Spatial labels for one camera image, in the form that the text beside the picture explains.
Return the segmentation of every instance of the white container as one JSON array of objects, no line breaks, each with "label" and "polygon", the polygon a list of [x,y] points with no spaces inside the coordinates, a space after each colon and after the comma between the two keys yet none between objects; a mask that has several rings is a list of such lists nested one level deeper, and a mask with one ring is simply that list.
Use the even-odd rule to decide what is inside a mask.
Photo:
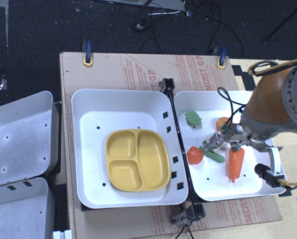
[{"label": "white container", "polygon": [[[166,95],[156,91],[77,91],[72,97],[78,196],[89,208],[176,205],[184,202],[188,186],[172,108]],[[154,191],[124,192],[110,184],[105,141],[123,129],[157,132],[168,151],[169,183]]]},{"label": "white container", "polygon": [[[232,100],[246,104],[251,96],[247,91],[230,91]],[[231,110],[229,101],[223,99],[217,91],[179,92],[174,97],[179,129],[183,139],[185,151],[192,147],[203,146],[203,141],[216,131],[216,121],[220,117],[230,117]],[[193,128],[186,122],[185,112],[195,111],[202,118],[202,126]],[[239,123],[240,114],[237,113],[234,123]],[[272,139],[266,143],[274,145]],[[262,163],[271,167],[270,157],[267,152],[260,153],[250,146],[243,146],[245,156],[240,178],[235,183],[228,177],[228,150],[226,145],[217,153],[225,156],[224,163],[218,163],[204,156],[201,163],[189,165],[193,188],[196,194],[206,201],[228,200],[245,197],[258,197],[281,194],[283,187],[272,188],[255,173],[256,164]]]},{"label": "white container", "polygon": [[0,239],[50,239],[54,210],[43,178],[0,186]]},{"label": "white container", "polygon": [[52,171],[58,131],[59,115],[48,91],[0,106],[0,185]]}]

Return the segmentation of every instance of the blue clamp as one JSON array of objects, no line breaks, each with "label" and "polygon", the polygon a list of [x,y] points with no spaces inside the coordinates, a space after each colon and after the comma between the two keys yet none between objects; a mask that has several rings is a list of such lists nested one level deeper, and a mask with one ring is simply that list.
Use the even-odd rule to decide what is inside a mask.
[{"label": "blue clamp", "polygon": [[92,59],[92,44],[91,41],[87,41],[87,47],[86,47],[86,54],[83,56],[83,64],[87,67],[92,66],[93,59]]},{"label": "blue clamp", "polygon": [[225,57],[226,57],[227,49],[226,47],[222,47],[220,50],[219,58],[217,59],[217,67],[219,69],[225,68]]}]

